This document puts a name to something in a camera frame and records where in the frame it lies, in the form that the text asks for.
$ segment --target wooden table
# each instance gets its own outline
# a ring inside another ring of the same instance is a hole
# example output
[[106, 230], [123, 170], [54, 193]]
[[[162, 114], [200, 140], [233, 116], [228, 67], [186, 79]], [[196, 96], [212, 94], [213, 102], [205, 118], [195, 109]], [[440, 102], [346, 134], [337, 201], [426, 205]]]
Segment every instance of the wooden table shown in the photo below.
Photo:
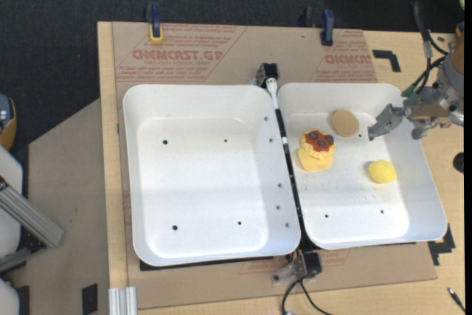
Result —
[[[378, 81], [406, 88], [424, 70], [426, 59], [418, 33], [365, 32], [370, 49], [392, 50], [402, 72], [394, 73], [387, 60], [374, 60]], [[452, 39], [451, 35], [443, 36]], [[114, 40], [111, 22], [98, 24], [100, 88], [103, 118], [103, 152], [108, 233], [108, 267], [112, 288], [128, 286], [122, 186], [117, 135], [117, 99], [114, 76]], [[316, 304], [332, 314], [460, 314], [447, 291], [452, 287], [465, 302], [464, 177], [452, 167], [463, 151], [463, 128], [434, 129], [422, 139], [431, 173], [437, 185], [452, 235], [453, 253], [440, 256], [438, 279], [369, 288], [315, 293]], [[201, 305], [157, 308], [140, 314], [279, 314], [280, 297], [214, 302]], [[293, 294], [286, 308], [296, 314], [315, 314], [305, 296]]]

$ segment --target yellow ball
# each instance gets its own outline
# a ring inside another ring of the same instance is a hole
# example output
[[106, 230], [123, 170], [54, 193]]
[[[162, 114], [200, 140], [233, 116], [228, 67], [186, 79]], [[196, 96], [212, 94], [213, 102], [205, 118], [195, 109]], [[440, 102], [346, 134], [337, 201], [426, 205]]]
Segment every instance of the yellow ball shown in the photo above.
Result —
[[370, 177], [380, 184], [391, 182], [397, 178], [397, 172], [392, 163], [387, 160], [377, 160], [369, 165]]

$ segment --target wooden edge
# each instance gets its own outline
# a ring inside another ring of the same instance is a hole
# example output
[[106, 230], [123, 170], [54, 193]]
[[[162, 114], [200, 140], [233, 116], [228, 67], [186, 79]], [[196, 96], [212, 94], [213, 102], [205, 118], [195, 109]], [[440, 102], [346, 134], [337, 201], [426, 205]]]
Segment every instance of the wooden edge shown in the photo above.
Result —
[[117, 131], [118, 110], [114, 74], [113, 24], [99, 22], [97, 30], [105, 167], [108, 274], [111, 288], [125, 288], [128, 286], [128, 265]]

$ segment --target cardboard sheet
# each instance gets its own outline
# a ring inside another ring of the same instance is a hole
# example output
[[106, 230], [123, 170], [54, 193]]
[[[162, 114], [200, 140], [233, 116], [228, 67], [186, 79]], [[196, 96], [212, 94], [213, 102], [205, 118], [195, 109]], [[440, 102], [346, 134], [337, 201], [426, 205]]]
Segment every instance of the cardboard sheet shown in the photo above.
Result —
[[[164, 41], [149, 40], [145, 23], [113, 23], [129, 285], [139, 308], [158, 308], [282, 294], [270, 272], [284, 257], [141, 271], [131, 240], [131, 207], [122, 98], [140, 83], [244, 84], [261, 63], [278, 63], [285, 83], [375, 83], [364, 34], [335, 30], [322, 46], [316, 28], [164, 24]], [[430, 280], [436, 271], [427, 243], [320, 251], [324, 267], [308, 290]]]

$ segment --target tan disc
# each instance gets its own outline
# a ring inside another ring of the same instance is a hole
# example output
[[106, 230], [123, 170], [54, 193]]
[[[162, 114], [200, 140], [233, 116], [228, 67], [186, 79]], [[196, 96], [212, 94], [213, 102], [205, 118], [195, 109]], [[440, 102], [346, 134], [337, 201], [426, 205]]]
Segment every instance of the tan disc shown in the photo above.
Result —
[[359, 130], [359, 121], [350, 111], [335, 111], [331, 126], [340, 136], [352, 136]]

